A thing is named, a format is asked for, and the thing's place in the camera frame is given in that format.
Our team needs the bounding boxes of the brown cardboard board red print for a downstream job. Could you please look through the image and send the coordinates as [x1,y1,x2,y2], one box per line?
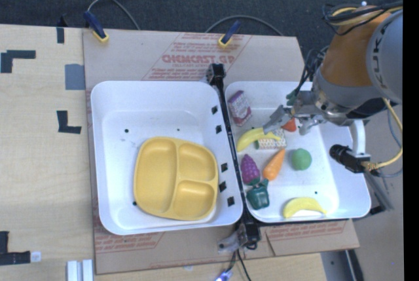
[81,27,360,275]

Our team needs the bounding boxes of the white patterned packet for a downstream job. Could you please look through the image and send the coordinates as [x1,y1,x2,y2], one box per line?
[254,128,287,150]

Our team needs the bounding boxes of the orange carrot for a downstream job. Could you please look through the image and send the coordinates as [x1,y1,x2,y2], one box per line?
[262,148,287,181]

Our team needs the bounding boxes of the green round fruit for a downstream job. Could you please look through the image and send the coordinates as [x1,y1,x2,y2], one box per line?
[291,148,312,172]

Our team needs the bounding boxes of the black block with wires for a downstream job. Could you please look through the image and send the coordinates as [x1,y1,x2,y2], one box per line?
[237,222,262,250]
[207,63,227,84]

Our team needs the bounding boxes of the black cylinder on white bracket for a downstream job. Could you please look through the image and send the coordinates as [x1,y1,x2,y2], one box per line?
[329,119,372,174]

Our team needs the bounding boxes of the pink and white carton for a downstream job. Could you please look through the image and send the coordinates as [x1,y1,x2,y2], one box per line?
[227,90,253,127]

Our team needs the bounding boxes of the yellow divided plate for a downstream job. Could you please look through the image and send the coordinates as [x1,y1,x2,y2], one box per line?
[132,136,219,221]

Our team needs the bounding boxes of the purple grapes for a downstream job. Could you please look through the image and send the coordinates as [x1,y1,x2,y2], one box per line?
[240,153,262,186]

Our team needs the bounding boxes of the yellow banana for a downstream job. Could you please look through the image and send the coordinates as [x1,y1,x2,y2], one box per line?
[282,197,327,219]
[236,127,282,153]

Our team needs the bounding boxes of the white plastic tray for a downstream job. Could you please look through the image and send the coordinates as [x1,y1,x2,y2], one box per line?
[224,81,373,223]
[90,80,244,236]

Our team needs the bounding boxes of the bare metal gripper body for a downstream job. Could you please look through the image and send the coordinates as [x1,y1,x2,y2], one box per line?
[292,90,357,127]

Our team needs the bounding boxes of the small red orange toy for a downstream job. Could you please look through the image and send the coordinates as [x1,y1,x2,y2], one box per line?
[281,117,297,133]

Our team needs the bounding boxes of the green bell pepper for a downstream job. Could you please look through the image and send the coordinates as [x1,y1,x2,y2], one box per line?
[246,178,270,210]

